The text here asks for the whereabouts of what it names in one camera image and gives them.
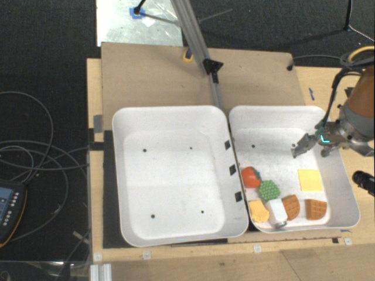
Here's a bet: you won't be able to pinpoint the black cylinder on white bracket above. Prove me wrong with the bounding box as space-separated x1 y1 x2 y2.
352 170 375 198

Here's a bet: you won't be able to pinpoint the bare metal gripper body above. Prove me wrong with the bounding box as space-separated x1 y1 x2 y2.
315 120 375 157

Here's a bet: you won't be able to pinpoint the white bottle with silver cap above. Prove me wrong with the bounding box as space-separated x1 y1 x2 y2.
265 198 289 229

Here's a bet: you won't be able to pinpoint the yellow cheese slice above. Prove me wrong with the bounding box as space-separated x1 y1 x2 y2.
297 169 324 193

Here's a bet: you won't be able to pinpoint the brown toy waffle piece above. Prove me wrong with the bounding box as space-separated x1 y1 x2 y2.
305 198 328 221
281 194 301 221

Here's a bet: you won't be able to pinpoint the white plastic tray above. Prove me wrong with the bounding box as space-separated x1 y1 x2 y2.
228 105 361 234
111 105 250 248

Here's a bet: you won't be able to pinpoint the red toy tomato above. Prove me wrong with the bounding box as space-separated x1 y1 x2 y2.
240 166 263 190

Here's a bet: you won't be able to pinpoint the green toy grapes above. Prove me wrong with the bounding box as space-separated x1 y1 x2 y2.
258 180 281 203

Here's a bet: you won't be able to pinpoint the brown cardboard board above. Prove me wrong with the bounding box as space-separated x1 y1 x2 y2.
100 42 342 247

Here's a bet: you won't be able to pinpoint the yellow toy fries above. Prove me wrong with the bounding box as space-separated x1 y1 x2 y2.
248 199 271 224

